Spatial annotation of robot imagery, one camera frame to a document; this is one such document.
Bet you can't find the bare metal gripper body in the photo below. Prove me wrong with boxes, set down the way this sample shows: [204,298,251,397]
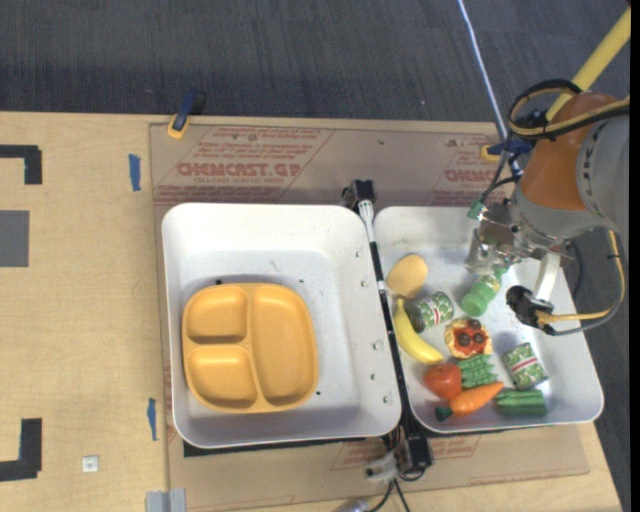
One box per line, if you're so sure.
[473,201,576,265]

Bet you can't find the green plastic bottle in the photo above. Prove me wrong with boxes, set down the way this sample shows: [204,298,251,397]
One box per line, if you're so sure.
[460,266,510,318]

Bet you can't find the green peas can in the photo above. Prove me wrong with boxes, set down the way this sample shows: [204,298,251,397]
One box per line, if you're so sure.
[501,342,550,392]
[406,290,456,334]

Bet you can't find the yellow potato chip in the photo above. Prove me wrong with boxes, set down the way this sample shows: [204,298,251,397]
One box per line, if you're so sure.
[385,253,430,300]

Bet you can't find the pizza slice with olives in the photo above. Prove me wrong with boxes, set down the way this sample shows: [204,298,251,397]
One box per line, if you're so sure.
[443,317,494,361]

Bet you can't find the thin black and white rod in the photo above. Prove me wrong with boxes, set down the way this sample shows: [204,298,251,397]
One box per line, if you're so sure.
[356,199,412,437]

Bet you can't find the yellow banana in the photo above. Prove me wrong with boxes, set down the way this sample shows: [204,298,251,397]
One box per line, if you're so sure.
[393,297,446,366]

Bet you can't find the green pea pods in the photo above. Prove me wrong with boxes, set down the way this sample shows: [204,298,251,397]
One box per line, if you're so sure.
[456,353,499,390]

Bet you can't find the red tomato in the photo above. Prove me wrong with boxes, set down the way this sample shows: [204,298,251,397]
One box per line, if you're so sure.
[423,362,464,401]

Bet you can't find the white plastic tray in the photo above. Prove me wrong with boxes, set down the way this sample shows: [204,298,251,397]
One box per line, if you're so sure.
[160,201,403,450]
[372,205,606,435]

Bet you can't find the orange carrot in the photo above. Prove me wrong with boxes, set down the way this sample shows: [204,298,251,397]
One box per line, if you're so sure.
[434,380,506,423]

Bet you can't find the green bean bundle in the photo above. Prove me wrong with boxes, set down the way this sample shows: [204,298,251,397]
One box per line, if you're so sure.
[495,387,549,418]

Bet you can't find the orange divided plate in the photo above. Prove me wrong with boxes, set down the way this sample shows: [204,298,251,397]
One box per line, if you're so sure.
[180,282,321,415]

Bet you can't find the brown cardboard board red print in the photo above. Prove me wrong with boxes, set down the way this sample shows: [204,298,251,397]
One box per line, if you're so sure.
[148,122,592,507]

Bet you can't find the black cylinder on white bracket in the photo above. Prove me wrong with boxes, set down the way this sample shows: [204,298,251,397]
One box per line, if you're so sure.
[504,251,564,331]

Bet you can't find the black block with thin wires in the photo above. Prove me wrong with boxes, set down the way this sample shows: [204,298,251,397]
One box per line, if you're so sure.
[341,179,377,209]
[394,435,434,476]

